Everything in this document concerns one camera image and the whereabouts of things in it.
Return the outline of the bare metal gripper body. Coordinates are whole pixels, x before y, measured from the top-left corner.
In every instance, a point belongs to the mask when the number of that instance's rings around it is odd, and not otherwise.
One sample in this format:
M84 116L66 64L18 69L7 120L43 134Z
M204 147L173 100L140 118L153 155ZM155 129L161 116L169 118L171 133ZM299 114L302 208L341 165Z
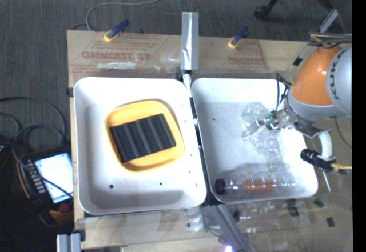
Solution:
M272 111L270 113L268 129L279 131L283 128L292 129L297 122L297 116L287 109Z

